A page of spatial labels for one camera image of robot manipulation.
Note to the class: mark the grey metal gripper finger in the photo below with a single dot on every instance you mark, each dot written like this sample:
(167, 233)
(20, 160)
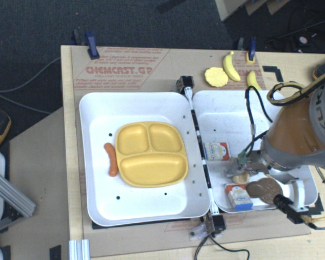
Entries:
(232, 171)
(239, 162)

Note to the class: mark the orange sausage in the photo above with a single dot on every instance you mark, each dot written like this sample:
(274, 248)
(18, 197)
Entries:
(111, 158)

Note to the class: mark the red white and blue carton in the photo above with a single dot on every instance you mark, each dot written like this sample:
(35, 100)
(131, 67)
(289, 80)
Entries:
(239, 198)

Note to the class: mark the black cylinder on white bracket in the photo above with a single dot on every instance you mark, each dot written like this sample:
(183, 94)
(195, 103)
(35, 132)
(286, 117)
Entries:
(287, 204)

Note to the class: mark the brown biscuit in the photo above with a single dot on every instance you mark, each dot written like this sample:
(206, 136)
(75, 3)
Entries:
(265, 190)

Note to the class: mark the yellow divided plate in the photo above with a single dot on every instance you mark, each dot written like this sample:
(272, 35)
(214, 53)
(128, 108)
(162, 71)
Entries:
(151, 156)

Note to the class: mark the white plastic tray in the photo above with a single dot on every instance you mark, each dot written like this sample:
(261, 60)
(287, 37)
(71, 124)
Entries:
(140, 204)
(224, 112)

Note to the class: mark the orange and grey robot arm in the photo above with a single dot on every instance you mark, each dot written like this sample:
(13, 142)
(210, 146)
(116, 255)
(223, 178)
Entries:
(295, 129)

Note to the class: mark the beige bread piece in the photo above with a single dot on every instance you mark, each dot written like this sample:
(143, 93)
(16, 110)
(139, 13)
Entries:
(241, 177)

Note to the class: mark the yellow round biscuit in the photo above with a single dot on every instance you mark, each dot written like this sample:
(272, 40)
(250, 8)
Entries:
(216, 77)

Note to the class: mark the thin black and white rod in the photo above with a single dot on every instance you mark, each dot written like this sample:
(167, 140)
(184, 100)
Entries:
(197, 130)

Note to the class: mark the brown cardboard board red print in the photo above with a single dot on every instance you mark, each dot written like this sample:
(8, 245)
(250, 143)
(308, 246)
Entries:
(151, 72)

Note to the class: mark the yellow banana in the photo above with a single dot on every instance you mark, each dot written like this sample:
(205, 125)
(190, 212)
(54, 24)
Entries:
(230, 68)
(252, 80)

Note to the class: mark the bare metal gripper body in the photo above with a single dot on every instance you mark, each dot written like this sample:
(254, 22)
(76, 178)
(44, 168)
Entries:
(256, 163)

